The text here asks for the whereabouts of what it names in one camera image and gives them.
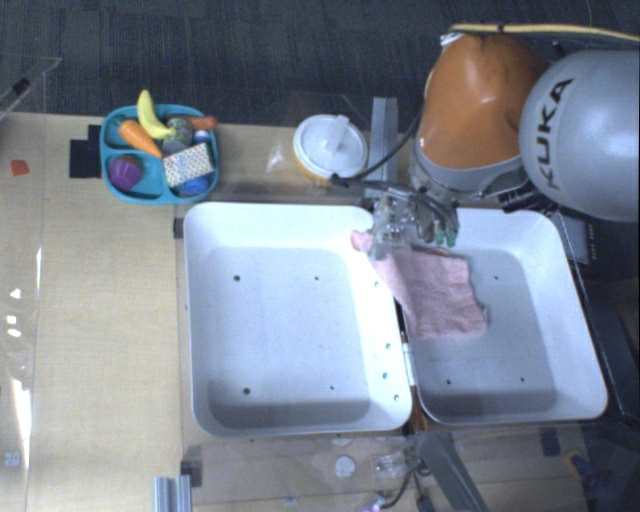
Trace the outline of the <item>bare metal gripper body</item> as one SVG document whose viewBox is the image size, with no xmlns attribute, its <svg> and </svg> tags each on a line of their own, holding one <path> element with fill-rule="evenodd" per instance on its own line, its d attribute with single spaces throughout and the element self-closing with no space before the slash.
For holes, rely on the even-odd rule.
<svg viewBox="0 0 640 512">
<path fill-rule="evenodd" d="M 374 260 L 400 249 L 453 248 L 458 238 L 456 209 L 418 192 L 384 192 L 373 220 L 369 256 Z"/>
</svg>

